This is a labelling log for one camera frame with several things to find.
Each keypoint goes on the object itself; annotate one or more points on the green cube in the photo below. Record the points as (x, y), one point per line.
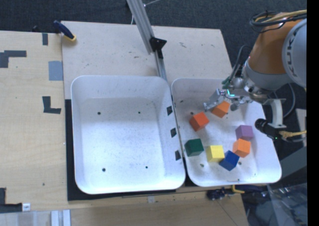
(194, 147)

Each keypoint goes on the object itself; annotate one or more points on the purple cube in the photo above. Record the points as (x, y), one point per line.
(244, 132)

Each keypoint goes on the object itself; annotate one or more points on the dark orange cube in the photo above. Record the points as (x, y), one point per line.
(199, 121)

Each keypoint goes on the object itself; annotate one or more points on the blue cube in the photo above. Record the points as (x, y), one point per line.
(229, 160)

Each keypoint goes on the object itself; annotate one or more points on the yellow cube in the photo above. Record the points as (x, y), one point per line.
(215, 153)

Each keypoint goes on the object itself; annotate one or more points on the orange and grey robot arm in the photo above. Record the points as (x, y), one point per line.
(270, 50)

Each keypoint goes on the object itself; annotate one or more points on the black cylinder on white bracket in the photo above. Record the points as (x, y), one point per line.
(266, 127)

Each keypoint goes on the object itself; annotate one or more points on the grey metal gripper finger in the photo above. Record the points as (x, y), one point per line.
(214, 100)
(238, 103)

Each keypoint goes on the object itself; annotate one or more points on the white plastic tray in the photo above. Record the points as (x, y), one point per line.
(221, 175)
(119, 140)

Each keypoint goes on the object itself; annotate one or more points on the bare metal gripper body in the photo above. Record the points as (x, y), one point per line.
(245, 93)

